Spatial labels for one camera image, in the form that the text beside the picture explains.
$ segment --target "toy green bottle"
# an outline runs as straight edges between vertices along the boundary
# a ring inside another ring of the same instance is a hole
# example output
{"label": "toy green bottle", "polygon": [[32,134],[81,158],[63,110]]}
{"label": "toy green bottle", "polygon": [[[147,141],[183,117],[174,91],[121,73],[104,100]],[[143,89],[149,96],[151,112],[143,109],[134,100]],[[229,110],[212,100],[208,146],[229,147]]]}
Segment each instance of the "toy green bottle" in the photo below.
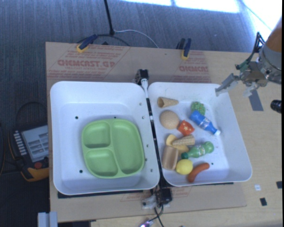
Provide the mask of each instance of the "toy green bottle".
{"label": "toy green bottle", "polygon": [[210,141],[207,141],[201,145],[193,146],[188,152],[181,154],[182,159],[188,159],[189,157],[199,158],[205,154],[212,153],[214,146]]}

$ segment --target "cardboard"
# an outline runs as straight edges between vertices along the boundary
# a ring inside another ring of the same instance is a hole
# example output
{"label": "cardboard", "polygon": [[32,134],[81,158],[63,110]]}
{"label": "cardboard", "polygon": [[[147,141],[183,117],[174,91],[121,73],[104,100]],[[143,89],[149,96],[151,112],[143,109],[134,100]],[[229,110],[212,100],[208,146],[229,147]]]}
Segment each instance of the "cardboard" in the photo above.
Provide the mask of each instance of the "cardboard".
{"label": "cardboard", "polygon": [[[143,210],[142,200],[149,191],[100,196],[59,198],[53,184],[52,126],[49,91],[58,81],[134,82],[138,69],[149,71],[152,82],[210,83],[204,52],[190,51],[187,61],[181,50],[90,45],[84,53],[76,44],[46,43],[46,79],[50,149],[51,211],[58,222],[117,218],[153,214]],[[172,187],[173,201],[164,212],[183,212],[246,206],[241,183]]]}

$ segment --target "toy egg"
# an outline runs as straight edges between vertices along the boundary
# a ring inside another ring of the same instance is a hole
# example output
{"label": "toy egg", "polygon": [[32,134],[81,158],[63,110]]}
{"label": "toy egg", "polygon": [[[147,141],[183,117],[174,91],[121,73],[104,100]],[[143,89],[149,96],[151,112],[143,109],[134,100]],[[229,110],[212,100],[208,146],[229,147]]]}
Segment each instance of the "toy egg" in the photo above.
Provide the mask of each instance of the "toy egg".
{"label": "toy egg", "polygon": [[178,115],[171,110],[165,110],[160,114],[160,123],[166,129],[176,129],[179,122],[180,120]]}

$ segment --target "white cable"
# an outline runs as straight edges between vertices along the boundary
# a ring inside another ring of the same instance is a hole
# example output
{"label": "white cable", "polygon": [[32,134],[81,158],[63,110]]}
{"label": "white cable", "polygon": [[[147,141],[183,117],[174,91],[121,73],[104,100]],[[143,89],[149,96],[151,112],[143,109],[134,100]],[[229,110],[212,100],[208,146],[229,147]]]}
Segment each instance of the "white cable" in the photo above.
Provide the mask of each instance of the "white cable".
{"label": "white cable", "polygon": [[114,32],[115,32],[115,33],[136,32],[136,33],[142,34],[143,36],[145,36],[145,37],[147,37],[148,39],[150,39],[150,40],[153,42],[153,44],[154,44],[157,48],[159,48],[159,47],[157,46],[157,44],[152,40],[152,38],[150,38],[148,35],[146,35],[145,33],[140,32],[140,31],[133,30],[133,29],[126,29],[126,30],[120,30],[120,31],[114,30]]}
{"label": "white cable", "polygon": [[141,79],[141,86],[142,86],[142,88],[144,89],[146,98],[148,98],[148,91],[147,91],[147,88],[148,88],[148,81],[147,81],[147,79]]}

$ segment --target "table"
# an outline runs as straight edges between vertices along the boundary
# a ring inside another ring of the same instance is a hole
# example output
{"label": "table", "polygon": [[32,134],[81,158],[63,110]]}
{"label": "table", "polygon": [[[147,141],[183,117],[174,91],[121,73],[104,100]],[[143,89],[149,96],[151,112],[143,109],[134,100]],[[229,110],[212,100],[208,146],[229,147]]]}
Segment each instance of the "table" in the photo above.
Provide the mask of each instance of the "table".
{"label": "table", "polygon": [[[46,43],[48,125],[50,141],[50,204],[58,222],[93,220],[93,227],[139,226],[154,217],[142,210],[143,193],[92,197],[59,198],[53,184],[51,112],[49,90],[59,80],[131,81],[138,69],[148,69],[154,81],[221,82],[238,74],[235,64],[249,53],[191,51],[183,61],[180,50],[92,45],[87,54],[78,54],[75,44]],[[268,83],[257,90],[263,111],[253,111],[245,86],[239,83],[229,92],[241,134],[252,164],[250,180],[225,185],[178,188],[170,207],[164,209],[164,226],[281,226],[282,128],[281,114],[270,109],[281,99],[281,86]],[[160,226],[156,220],[154,226]]]}

